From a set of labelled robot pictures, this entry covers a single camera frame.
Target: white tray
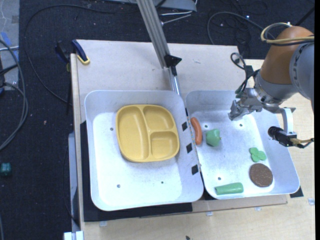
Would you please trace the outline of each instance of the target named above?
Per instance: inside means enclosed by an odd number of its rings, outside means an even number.
[[[234,91],[192,91],[186,96],[190,118],[196,117],[201,125],[203,141],[196,146],[205,189],[216,199],[233,199],[267,195],[291,194],[300,187],[300,181],[288,148],[268,135],[271,126],[279,127],[275,114],[266,110],[245,115],[231,121],[228,117]],[[206,144],[206,132],[219,129],[219,146]],[[264,151],[267,159],[260,161],[273,173],[273,183],[258,187],[249,178],[249,168],[254,162],[249,148]],[[243,193],[217,195],[216,186],[240,182]]]
[[[136,163],[120,153],[116,114],[126,105],[150,104],[174,117],[180,150],[165,161]],[[204,191],[182,98],[173,91],[96,90],[84,101],[89,148],[91,199],[103,211],[189,203]]]

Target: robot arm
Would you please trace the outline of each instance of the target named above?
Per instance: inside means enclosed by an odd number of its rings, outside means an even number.
[[[264,35],[269,29],[279,25],[287,28],[275,40],[266,40]],[[280,108],[280,105],[299,92],[311,100],[314,112],[314,34],[300,26],[276,23],[265,28],[261,39],[272,46],[261,69],[252,74],[254,87],[245,88],[238,94],[237,98],[240,100],[232,102],[228,116],[231,120],[239,120],[244,115],[260,112],[262,109],[281,113],[284,129],[271,127],[269,135],[284,146],[304,148],[314,139],[297,139],[292,120],[295,108]]]

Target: yellow divided plate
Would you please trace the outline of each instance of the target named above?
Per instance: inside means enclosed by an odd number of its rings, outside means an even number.
[[[173,158],[180,142],[172,114],[159,105],[128,105],[116,114],[116,136],[121,154],[132,162]]]

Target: metal pole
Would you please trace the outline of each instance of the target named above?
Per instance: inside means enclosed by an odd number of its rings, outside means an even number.
[[[172,69],[167,66],[165,61],[165,56],[170,55],[170,51],[153,0],[136,0],[136,2],[139,6],[144,24],[149,33],[160,65],[162,68],[168,68],[171,88],[180,95],[178,77],[172,73]]]

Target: black carpet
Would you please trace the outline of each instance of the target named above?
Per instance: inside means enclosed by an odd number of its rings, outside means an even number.
[[[290,22],[314,33],[315,13],[308,15],[314,6],[315,0],[199,0],[197,13],[165,24],[163,29],[169,43],[211,44],[207,33],[209,17],[228,12],[210,22],[213,43],[238,46],[245,59],[264,59],[270,47],[260,41],[261,29],[229,13],[262,28]],[[160,8],[158,12],[173,11]],[[165,22],[176,17],[160,18]],[[67,114],[65,102],[70,74],[56,56],[55,45],[62,41],[71,52],[73,39],[149,42],[150,38],[136,5],[107,1],[20,0],[19,27],[19,61],[29,113],[13,141],[0,151],[0,163],[10,162],[13,172],[11,177],[0,177],[4,237],[62,239],[64,232],[71,231],[62,173],[64,168],[68,200],[69,165],[68,157],[65,163],[64,157],[73,116],[71,107]],[[7,91],[0,97],[0,143],[17,127],[22,102],[17,91]]]

